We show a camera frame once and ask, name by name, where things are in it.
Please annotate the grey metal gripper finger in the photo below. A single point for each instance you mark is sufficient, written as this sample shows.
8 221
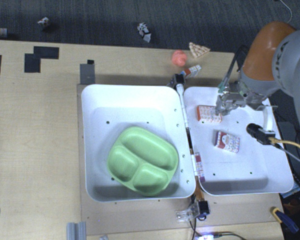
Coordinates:
226 111
218 109

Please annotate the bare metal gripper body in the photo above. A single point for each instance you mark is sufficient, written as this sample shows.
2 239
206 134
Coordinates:
236 99

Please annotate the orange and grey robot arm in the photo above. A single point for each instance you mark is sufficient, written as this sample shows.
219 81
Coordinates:
262 56

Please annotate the orange and white carton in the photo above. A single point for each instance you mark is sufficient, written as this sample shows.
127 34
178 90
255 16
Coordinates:
205 114

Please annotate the thin black and white rod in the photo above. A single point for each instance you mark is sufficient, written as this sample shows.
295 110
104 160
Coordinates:
183 109

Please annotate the white and pink packet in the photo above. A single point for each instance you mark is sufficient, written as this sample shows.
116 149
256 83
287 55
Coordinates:
199 166

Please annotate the toy pizza slice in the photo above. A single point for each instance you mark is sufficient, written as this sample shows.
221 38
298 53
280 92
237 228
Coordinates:
197 49

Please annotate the white plastic tray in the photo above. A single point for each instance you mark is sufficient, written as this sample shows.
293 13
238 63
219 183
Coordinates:
102 104
240 174

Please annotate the pink doughnut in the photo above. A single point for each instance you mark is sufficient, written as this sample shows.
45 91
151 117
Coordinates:
179 57

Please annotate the green divided plate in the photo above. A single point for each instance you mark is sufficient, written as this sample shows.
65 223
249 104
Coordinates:
142 161

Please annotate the black and white carton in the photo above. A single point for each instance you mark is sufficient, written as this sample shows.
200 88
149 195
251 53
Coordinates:
144 32

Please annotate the small white can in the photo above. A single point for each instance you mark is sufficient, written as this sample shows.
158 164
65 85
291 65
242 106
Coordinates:
0 32

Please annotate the black cylinder on white bracket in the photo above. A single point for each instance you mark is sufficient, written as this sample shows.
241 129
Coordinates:
258 132

